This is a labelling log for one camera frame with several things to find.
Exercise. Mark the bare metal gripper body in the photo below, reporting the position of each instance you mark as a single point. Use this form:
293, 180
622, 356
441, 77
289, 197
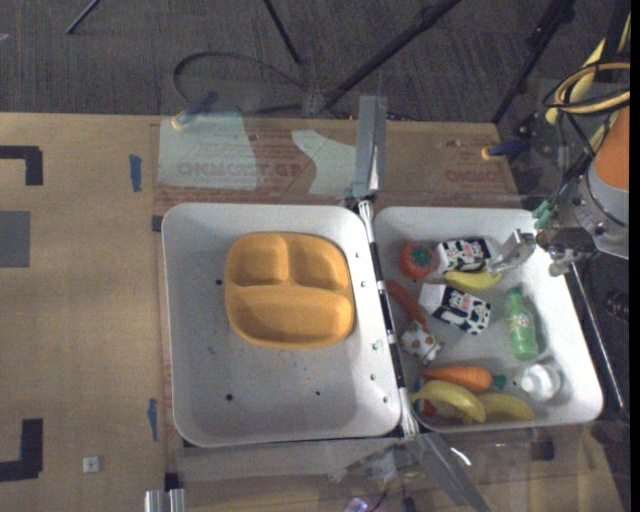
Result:
570, 239

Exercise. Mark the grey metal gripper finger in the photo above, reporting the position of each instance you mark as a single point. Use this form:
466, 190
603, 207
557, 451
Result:
561, 263
515, 249

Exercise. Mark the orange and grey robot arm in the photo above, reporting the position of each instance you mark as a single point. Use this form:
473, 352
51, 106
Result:
614, 160

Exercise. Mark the cow print carton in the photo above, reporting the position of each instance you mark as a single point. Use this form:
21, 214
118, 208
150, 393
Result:
457, 307
462, 252

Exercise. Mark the yellow banana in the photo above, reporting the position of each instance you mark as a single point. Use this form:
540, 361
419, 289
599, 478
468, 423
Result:
472, 281
507, 406
452, 395

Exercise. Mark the white plastic tray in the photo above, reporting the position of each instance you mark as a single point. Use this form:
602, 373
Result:
280, 390
560, 320

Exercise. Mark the green bottle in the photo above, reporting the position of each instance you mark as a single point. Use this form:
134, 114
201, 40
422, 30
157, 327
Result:
522, 325

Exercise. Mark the red tomato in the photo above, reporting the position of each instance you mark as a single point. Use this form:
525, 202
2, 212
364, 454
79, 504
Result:
416, 260

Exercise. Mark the clear plastic bottle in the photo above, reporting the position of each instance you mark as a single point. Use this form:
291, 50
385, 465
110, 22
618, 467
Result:
539, 381

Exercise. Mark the red sausage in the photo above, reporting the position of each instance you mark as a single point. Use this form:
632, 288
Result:
406, 300

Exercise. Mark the brown cardboard board, red print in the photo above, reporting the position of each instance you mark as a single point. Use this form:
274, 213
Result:
420, 160

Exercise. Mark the white can with orange print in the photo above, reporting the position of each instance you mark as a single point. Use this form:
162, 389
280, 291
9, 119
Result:
421, 342

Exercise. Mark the orange carrot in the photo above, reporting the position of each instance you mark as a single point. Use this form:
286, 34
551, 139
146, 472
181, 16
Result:
462, 377

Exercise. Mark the thin black and white rod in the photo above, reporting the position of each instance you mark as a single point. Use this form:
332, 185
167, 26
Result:
386, 310

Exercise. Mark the orange divided plate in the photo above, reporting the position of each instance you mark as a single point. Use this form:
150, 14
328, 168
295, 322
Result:
290, 305

